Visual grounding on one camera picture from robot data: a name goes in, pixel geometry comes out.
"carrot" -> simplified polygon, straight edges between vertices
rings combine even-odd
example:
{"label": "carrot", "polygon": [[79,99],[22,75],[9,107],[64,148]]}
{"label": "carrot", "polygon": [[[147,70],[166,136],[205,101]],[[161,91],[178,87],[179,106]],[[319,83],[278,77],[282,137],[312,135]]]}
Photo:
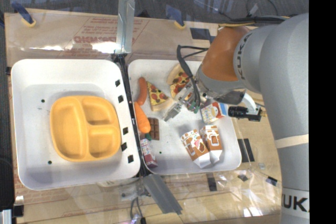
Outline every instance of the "carrot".
{"label": "carrot", "polygon": [[134,102],[134,110],[139,131],[144,134],[149,133],[151,131],[151,124],[137,101]]}
{"label": "carrot", "polygon": [[139,105],[143,105],[147,98],[147,83],[144,77],[141,77],[139,79],[139,87],[140,87],[140,93],[137,99],[137,103]]}

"orange plate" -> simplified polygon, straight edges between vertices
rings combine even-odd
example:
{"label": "orange plate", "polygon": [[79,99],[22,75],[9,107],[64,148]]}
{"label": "orange plate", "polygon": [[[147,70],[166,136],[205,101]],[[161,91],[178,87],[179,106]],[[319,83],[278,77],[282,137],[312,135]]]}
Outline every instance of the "orange plate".
{"label": "orange plate", "polygon": [[51,137],[56,152],[72,162],[97,161],[113,156],[121,134],[114,106],[89,95],[62,97],[50,111]]}

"white object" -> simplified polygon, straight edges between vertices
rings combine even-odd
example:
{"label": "white object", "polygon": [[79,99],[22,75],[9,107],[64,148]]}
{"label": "white object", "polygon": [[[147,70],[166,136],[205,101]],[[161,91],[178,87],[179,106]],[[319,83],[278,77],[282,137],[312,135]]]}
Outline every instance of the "white object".
{"label": "white object", "polygon": [[[170,86],[166,79],[170,71],[176,66],[178,61],[174,60],[135,60],[129,64],[128,72],[130,77],[130,86],[133,100],[139,95],[138,79],[144,77],[147,81],[153,83],[165,94],[170,95]],[[201,62],[187,61],[190,70],[196,74]],[[176,175],[185,173],[206,173],[215,171],[225,171],[236,169],[242,161],[237,136],[228,116],[216,121],[220,139],[223,144],[223,152],[219,161],[209,167],[201,169],[195,165],[188,152],[185,150],[180,136],[190,130],[200,130],[204,126],[200,112],[194,114],[187,110],[185,106],[181,112],[172,119],[165,122],[162,117],[167,110],[153,112],[149,100],[141,106],[147,117],[159,119],[160,140],[152,140],[153,151],[156,157],[158,167],[149,168],[154,174]]]}
{"label": "white object", "polygon": [[[21,60],[12,68],[12,89],[18,175],[27,188],[42,190],[93,184],[131,178],[138,173],[140,157],[121,72],[115,63]],[[126,143],[127,148],[100,161],[70,162],[61,158],[52,144],[49,114],[57,99],[69,95],[94,95],[111,102],[119,119],[121,143]]]}

